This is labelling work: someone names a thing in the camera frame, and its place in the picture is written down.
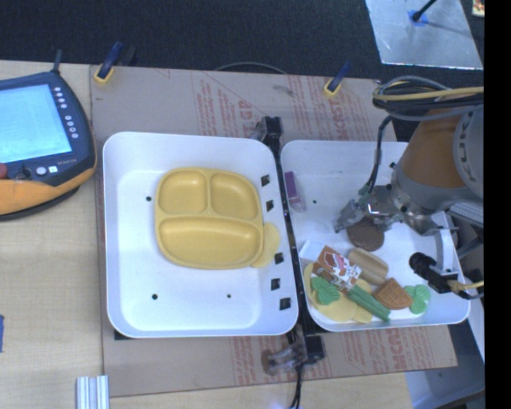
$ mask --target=black hole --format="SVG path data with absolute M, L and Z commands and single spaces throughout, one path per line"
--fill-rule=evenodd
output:
M 291 299 L 280 298 L 280 310 L 291 308 Z

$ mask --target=metal plate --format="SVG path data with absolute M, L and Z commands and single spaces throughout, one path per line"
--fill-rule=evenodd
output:
M 429 1 L 365 0 L 382 63 L 482 70 L 460 0 L 437 0 L 411 19 Z

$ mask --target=blue clamp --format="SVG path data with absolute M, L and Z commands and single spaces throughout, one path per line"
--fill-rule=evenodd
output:
M 337 75 L 330 79 L 324 86 L 324 94 L 328 97 L 332 97 L 341 88 L 341 81 L 345 78 L 348 71 L 350 70 L 350 60 L 341 67 Z
M 113 44 L 112 49 L 106 55 L 104 61 L 99 65 L 93 79 L 97 82 L 105 84 L 113 74 L 113 65 L 118 61 L 119 55 L 123 50 L 123 44 L 117 41 Z

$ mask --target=toy bread slice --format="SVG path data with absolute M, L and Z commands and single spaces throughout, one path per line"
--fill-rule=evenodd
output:
M 373 284 L 382 285 L 388 275 L 388 265 L 379 257 L 367 250 L 356 247 L 348 253 L 347 259 L 352 265 L 361 267 L 361 279 Z

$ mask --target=cardboard sheet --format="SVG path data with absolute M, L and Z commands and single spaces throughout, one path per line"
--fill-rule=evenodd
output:
M 91 75 L 96 71 L 91 68 Z M 281 117 L 283 143 L 295 139 L 375 141 L 384 111 L 371 104 L 368 79 L 344 79 L 333 98 L 329 78 L 117 67 L 107 84 L 91 80 L 100 162 L 95 174 L 105 374 L 110 396 L 142 395 L 295 381 L 269 376 L 261 356 L 287 345 L 279 337 L 125 339 L 106 313 L 106 253 L 101 150 L 124 130 L 249 137 L 265 116 Z M 385 141 L 395 141 L 390 128 Z M 326 356 L 306 380 L 405 372 L 457 365 L 446 325 L 324 333 Z

